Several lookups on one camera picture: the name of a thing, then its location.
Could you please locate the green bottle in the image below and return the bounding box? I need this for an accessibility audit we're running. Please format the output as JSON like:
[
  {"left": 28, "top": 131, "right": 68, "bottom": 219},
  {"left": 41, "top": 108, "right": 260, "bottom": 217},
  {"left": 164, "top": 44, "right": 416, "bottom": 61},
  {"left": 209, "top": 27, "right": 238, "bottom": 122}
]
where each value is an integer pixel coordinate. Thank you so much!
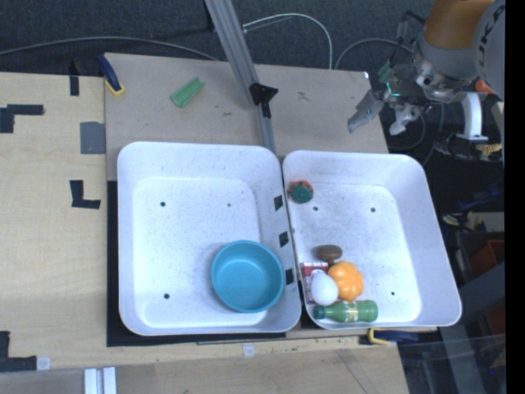
[{"left": 313, "top": 299, "right": 380, "bottom": 325}]

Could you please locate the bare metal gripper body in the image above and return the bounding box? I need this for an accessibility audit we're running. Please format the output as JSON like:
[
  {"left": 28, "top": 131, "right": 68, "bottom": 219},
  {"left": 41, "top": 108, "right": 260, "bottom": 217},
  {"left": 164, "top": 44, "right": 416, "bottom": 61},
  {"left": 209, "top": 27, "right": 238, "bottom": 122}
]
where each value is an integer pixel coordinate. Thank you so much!
[{"left": 381, "top": 61, "right": 457, "bottom": 111}]

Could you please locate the orange toy with green top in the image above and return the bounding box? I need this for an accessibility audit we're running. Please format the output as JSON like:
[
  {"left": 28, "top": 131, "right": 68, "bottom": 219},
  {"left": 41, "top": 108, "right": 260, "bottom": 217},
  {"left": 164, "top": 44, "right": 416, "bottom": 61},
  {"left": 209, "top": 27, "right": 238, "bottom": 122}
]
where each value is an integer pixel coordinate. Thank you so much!
[{"left": 286, "top": 179, "right": 315, "bottom": 205}]

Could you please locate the green grooved plastic piece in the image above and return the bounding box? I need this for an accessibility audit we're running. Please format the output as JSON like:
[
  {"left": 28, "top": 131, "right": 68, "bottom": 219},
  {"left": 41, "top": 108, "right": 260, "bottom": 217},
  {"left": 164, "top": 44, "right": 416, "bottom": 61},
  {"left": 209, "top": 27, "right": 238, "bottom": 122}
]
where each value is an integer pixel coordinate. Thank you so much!
[{"left": 169, "top": 76, "right": 206, "bottom": 108}]

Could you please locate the white plastic tray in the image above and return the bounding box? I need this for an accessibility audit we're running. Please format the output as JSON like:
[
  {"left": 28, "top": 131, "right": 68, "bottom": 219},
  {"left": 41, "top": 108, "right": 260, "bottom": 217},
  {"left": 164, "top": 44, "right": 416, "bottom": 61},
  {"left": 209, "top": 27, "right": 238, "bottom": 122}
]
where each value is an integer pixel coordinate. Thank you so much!
[
  {"left": 116, "top": 140, "right": 303, "bottom": 337},
  {"left": 281, "top": 149, "right": 463, "bottom": 332}
]

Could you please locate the teal bowl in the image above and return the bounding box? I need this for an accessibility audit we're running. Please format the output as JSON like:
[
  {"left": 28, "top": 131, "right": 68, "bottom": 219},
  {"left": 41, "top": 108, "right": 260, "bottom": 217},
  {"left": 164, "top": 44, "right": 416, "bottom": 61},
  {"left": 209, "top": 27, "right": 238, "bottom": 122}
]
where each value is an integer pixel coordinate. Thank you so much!
[{"left": 210, "top": 239, "right": 285, "bottom": 314}]

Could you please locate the white toy egg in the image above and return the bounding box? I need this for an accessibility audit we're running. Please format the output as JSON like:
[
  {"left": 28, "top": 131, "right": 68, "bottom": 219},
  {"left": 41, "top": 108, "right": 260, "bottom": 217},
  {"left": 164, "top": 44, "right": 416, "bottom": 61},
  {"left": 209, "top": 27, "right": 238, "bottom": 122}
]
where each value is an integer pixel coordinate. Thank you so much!
[{"left": 309, "top": 269, "right": 340, "bottom": 307}]

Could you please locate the orange toy pumpkin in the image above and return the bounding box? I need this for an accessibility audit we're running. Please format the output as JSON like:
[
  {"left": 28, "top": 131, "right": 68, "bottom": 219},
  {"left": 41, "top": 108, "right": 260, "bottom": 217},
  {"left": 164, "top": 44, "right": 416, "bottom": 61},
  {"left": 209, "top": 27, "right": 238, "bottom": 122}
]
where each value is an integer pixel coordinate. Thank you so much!
[{"left": 327, "top": 260, "right": 365, "bottom": 302}]

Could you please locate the black cylinder on white bracket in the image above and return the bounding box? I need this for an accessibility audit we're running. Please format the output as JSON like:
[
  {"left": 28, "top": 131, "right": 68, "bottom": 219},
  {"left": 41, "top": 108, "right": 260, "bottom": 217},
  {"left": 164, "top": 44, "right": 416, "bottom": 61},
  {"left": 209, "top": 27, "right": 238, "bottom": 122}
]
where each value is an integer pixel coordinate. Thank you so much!
[{"left": 433, "top": 92, "right": 504, "bottom": 163}]

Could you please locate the red and white carton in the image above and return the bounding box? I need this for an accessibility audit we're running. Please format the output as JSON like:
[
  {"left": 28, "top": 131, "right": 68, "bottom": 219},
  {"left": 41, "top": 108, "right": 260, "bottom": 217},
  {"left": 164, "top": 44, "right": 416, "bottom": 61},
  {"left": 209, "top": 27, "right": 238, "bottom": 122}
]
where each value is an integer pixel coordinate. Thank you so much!
[{"left": 299, "top": 260, "right": 330, "bottom": 305}]

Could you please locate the brown toy mushroom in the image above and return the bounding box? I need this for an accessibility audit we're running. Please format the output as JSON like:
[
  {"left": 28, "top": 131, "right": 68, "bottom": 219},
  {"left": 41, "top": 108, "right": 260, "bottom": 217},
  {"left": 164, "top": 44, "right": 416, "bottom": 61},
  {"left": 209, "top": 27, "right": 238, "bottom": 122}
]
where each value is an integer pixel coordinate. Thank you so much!
[{"left": 314, "top": 244, "right": 344, "bottom": 264}]

